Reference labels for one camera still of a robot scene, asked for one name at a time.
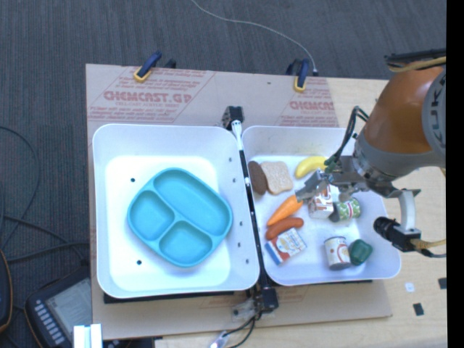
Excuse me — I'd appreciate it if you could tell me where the brown cardboard board red print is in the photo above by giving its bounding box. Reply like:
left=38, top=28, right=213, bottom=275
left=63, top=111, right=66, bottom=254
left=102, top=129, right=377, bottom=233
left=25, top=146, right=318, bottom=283
left=85, top=63, right=394, bottom=341

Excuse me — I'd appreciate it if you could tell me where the black block with thin wires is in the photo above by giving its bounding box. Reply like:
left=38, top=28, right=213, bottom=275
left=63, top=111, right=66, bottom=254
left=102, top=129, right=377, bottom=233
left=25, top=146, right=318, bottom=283
left=231, top=286, right=281, bottom=322
left=222, top=105, right=248, bottom=128

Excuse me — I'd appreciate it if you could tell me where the orange carrot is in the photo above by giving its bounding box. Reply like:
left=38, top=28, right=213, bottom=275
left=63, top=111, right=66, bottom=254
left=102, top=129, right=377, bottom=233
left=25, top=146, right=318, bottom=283
left=266, top=194, right=305, bottom=228

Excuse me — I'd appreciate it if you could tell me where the white plastic tray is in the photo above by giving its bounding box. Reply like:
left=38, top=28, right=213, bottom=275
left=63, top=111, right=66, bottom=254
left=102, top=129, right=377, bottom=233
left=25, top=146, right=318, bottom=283
left=240, top=125, right=402, bottom=287
left=91, top=123, right=262, bottom=299

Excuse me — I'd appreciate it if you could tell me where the green and white can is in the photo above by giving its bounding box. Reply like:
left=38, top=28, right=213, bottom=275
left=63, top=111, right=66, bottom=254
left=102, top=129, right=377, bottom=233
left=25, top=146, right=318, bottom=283
left=330, top=196, right=363, bottom=224

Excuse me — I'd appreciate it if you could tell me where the small white orange carton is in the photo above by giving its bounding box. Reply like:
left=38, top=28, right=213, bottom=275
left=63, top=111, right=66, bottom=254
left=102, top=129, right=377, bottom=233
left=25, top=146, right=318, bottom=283
left=307, top=184, right=336, bottom=220

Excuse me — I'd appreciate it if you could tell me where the yellow banana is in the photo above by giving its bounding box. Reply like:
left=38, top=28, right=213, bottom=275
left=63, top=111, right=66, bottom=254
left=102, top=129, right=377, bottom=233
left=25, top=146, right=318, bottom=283
left=294, top=155, right=329, bottom=180

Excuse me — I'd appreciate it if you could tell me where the black cylinder on white bracket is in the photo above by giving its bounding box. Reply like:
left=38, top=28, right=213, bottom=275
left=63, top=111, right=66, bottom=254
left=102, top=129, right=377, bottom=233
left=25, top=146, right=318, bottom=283
left=373, top=188, right=423, bottom=253

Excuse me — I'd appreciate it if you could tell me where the green bell pepper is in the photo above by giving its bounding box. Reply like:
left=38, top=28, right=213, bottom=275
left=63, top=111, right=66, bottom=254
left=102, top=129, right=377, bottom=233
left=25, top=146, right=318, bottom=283
left=348, top=239, right=374, bottom=267

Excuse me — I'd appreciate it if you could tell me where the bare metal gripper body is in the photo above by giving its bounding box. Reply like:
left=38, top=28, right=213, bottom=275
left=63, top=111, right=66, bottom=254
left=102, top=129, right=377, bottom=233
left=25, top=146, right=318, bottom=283
left=321, top=156, right=404, bottom=199

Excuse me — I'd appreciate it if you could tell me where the white red blue carton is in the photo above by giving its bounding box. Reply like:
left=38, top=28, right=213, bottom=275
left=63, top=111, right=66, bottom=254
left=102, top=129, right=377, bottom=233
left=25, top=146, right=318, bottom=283
left=264, top=227, right=308, bottom=267

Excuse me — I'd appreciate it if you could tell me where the white and orange can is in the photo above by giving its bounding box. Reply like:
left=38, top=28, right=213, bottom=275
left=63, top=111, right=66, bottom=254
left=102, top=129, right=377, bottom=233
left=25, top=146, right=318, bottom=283
left=323, top=236, right=352, bottom=271

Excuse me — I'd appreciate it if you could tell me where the tan bread slice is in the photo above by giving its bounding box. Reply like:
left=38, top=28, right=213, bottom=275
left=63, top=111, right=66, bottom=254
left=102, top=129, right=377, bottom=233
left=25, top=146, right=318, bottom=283
left=260, top=160, right=294, bottom=196

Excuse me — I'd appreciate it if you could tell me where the thin black and white rod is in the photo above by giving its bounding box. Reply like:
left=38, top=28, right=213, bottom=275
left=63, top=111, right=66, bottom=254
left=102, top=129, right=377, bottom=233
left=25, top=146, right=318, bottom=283
left=231, top=120, right=271, bottom=289

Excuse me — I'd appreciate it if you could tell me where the orange sausage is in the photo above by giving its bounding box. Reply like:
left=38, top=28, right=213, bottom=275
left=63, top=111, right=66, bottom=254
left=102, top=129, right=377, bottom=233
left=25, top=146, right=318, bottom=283
left=265, top=216, right=305, bottom=241

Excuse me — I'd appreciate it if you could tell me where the blue divided plate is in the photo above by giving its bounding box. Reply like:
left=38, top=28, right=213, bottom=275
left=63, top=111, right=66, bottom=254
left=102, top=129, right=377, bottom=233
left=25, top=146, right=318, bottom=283
left=126, top=167, right=234, bottom=269

